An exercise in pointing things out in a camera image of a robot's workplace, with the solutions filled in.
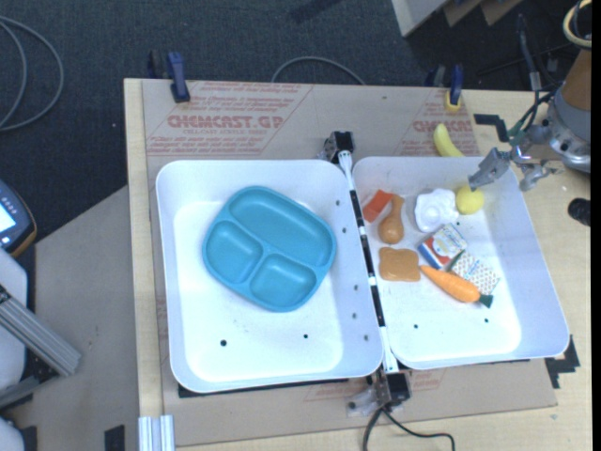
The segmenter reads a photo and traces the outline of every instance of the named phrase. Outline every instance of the banana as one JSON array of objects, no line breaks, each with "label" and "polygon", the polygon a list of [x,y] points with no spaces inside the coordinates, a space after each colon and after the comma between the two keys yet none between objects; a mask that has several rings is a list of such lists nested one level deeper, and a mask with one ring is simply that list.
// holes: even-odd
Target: banana
[{"label": "banana", "polygon": [[434,129],[434,146],[442,157],[464,157],[463,152],[455,147],[449,131],[442,123]]}]

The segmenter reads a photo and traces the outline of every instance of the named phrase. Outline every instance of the screen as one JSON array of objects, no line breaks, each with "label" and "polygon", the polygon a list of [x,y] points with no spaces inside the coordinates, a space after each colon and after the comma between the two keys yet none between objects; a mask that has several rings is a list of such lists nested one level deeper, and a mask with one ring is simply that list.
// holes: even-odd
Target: screen
[{"label": "screen", "polygon": [[15,224],[17,223],[12,217],[10,217],[8,211],[3,206],[0,206],[0,232],[4,232],[8,228],[13,227]]}]

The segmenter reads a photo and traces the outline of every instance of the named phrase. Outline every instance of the robotic hand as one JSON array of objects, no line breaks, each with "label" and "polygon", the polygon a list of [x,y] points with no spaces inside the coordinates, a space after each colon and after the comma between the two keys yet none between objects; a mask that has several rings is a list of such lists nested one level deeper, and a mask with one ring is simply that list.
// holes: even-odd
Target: robotic hand
[{"label": "robotic hand", "polygon": [[[563,84],[543,97],[540,96],[538,72],[527,47],[525,24],[520,20],[520,47],[531,71],[535,102],[524,117],[507,131],[511,149],[500,151],[493,148],[479,164],[479,170],[469,177],[472,190],[494,182],[510,167],[511,162],[524,174],[520,182],[522,191],[532,189],[541,178],[562,172],[564,166],[591,173],[593,39],[592,34],[586,37],[580,35],[578,13],[592,4],[593,0],[581,0],[565,15],[563,32],[568,40],[579,47],[580,53]],[[546,118],[540,124],[534,124],[538,108],[543,103],[547,103]]]}]

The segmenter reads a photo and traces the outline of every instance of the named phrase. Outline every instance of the table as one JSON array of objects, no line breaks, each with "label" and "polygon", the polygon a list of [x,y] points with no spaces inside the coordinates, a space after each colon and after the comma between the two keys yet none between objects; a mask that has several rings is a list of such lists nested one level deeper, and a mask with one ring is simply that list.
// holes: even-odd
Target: table
[{"label": "table", "polygon": [[[154,294],[151,223],[146,168],[146,135],[143,81],[126,79],[125,109],[130,188],[133,288],[135,299],[138,392],[141,416],[164,413],[159,356],[157,306]],[[377,87],[364,90],[377,94]],[[417,88],[396,89],[409,100]],[[345,90],[340,87],[340,94]],[[464,90],[463,99],[472,113],[500,115],[516,121],[532,103],[529,92]],[[484,155],[497,146],[496,133],[489,127],[471,125]],[[454,435],[457,449],[592,449],[592,357],[591,357],[591,252],[590,228],[566,215],[575,197],[590,198],[590,177],[567,170],[539,181],[525,194],[532,223],[549,272],[560,296],[573,335],[580,367],[560,377],[559,405],[532,411],[472,415],[435,422],[413,423],[420,432],[445,431]],[[224,423],[234,426],[235,423]],[[260,440],[193,445],[180,449],[360,449],[362,429],[352,428]],[[448,449],[448,444],[406,437],[395,427],[377,427],[370,438],[371,449]]]}]

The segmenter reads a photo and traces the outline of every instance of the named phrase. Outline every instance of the blue plate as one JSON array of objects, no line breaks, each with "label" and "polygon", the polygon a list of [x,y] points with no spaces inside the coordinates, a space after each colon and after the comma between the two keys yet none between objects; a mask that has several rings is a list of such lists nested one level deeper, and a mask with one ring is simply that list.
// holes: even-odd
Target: blue plate
[{"label": "blue plate", "polygon": [[317,291],[336,253],[326,222],[267,187],[235,193],[203,241],[208,271],[271,311],[299,308]]}]

